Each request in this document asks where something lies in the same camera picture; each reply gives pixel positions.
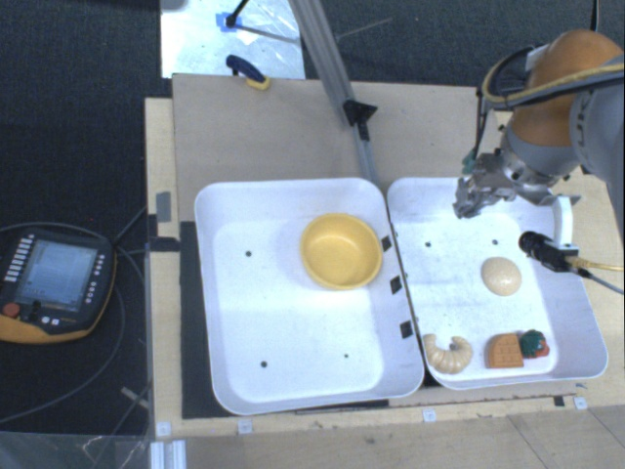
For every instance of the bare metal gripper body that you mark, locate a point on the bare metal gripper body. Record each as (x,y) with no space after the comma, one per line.
(508,176)

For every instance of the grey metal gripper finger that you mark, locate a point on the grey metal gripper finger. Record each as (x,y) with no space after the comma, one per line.
(482,202)
(463,198)

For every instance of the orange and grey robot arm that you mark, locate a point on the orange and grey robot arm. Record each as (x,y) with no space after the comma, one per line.
(571,110)

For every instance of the beige bread roll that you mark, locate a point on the beige bread roll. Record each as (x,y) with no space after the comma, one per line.
(501,276)

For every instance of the white plastic tray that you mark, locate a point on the white plastic tray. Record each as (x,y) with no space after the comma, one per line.
(454,281)
(293,330)

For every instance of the yellow bowl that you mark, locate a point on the yellow bowl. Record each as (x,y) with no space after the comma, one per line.
(341,252)

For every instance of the red and green strawberry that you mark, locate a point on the red and green strawberry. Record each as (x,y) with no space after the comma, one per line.
(533,344)

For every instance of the orange waffle biscuit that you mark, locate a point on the orange waffle biscuit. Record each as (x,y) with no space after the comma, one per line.
(504,352)

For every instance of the beige croissant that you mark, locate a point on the beige croissant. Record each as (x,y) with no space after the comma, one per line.
(446,358)

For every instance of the brown cardboard board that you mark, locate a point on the brown cardboard board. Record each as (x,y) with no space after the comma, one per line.
(273,135)

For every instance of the black cylinder on white bracket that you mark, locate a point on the black cylinder on white bracket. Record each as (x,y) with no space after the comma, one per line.
(544,249)

